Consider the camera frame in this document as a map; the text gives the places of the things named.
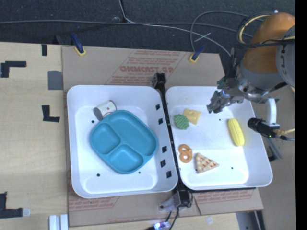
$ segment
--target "cardboard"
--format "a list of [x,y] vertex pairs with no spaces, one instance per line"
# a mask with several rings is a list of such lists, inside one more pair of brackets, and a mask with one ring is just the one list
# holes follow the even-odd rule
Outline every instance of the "cardboard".
[[[73,46],[62,47],[64,117],[68,176],[70,227],[165,219],[169,212],[159,212],[159,203],[172,192],[85,199],[71,186],[67,91],[79,84],[152,85],[156,72],[166,76],[165,88],[171,86],[216,86],[224,76],[218,54],[200,54],[190,63],[191,52],[85,47],[79,56]],[[258,189],[210,191],[193,194],[191,208],[180,211],[179,217],[238,211],[261,210]]]

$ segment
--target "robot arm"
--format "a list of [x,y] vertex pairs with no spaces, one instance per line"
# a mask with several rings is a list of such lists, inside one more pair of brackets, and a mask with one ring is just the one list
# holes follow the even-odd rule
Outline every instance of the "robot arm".
[[[242,40],[243,30],[261,17],[266,19],[256,30],[250,44],[245,43]],[[230,67],[217,82],[220,91],[214,92],[211,103],[207,105],[209,113],[221,112],[224,107],[242,103],[244,99],[266,103],[268,93],[287,84],[295,88],[294,16],[282,12],[256,14],[241,24],[237,40],[247,50],[238,64],[232,50]],[[251,119],[248,126],[268,137],[275,137],[271,131],[279,128],[274,122],[273,125],[268,123],[263,126],[260,119]]]

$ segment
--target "can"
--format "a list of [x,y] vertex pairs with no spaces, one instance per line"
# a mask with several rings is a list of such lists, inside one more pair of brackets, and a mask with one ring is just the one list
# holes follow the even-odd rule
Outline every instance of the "can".
[[96,118],[101,121],[105,116],[109,115],[110,113],[116,111],[116,105],[112,100],[109,100],[105,103],[94,108],[94,114]]

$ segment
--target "blue plate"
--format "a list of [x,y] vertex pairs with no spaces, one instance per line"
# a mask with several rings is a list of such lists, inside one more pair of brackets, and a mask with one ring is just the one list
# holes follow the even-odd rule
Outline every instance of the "blue plate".
[[90,142],[98,156],[121,174],[140,169],[158,149],[156,135],[126,110],[114,111],[102,119],[92,130]]

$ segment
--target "table surface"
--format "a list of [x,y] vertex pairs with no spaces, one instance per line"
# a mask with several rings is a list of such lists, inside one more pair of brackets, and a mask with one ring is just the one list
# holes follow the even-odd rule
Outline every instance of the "table surface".
[[[42,58],[41,45],[0,43],[0,61],[26,61],[26,68],[11,67],[0,78],[0,193],[7,194],[7,209],[29,208],[31,215],[0,219],[0,229],[48,229],[50,215],[68,213],[63,90],[48,90],[47,73],[62,71],[61,46],[48,45]],[[42,105],[59,122],[42,122]],[[140,221],[80,230],[146,229],[155,222]],[[235,213],[181,217],[175,230],[239,230]]]

